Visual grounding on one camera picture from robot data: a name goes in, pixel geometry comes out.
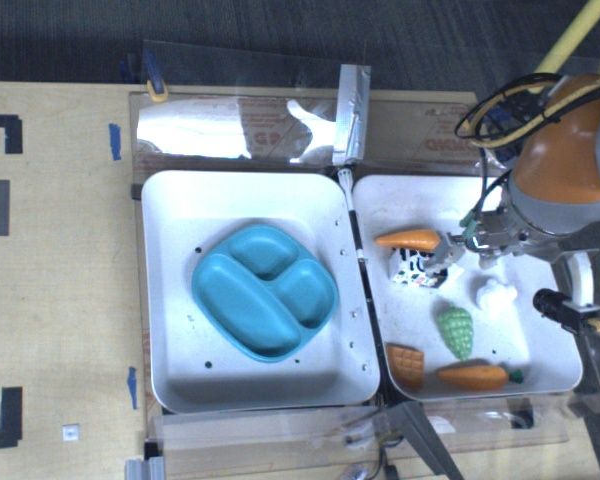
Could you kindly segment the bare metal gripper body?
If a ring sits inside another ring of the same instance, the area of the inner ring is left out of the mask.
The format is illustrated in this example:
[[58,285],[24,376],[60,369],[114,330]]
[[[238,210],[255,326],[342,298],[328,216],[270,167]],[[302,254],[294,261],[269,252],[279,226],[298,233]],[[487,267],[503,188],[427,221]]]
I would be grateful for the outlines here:
[[515,209],[472,209],[460,221],[462,241],[467,250],[478,255],[482,269],[494,267],[498,260],[512,255],[528,255],[549,263],[562,254],[561,235],[547,233],[523,219]]

